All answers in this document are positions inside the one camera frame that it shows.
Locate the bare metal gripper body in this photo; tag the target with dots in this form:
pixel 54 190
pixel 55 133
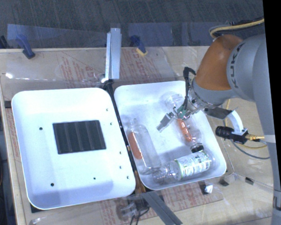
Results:
pixel 192 107

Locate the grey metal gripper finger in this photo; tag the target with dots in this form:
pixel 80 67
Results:
pixel 165 122

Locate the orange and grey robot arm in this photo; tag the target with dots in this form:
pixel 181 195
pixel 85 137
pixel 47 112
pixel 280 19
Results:
pixel 247 69

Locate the clear bottle orange label black cap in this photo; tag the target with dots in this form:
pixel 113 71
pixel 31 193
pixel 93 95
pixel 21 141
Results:
pixel 185 132

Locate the white plastic tray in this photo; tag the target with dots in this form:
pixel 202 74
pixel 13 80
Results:
pixel 169 153
pixel 70 175

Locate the clear bottle green white label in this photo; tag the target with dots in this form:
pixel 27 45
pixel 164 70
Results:
pixel 192 165

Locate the brown cardboard board red print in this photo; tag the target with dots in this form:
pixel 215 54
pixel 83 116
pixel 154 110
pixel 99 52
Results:
pixel 138 60

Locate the black ribbed rectangular panel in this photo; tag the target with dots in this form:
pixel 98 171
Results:
pixel 79 136

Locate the black cylinder on white bracket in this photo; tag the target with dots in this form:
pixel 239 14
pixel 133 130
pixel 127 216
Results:
pixel 239 134

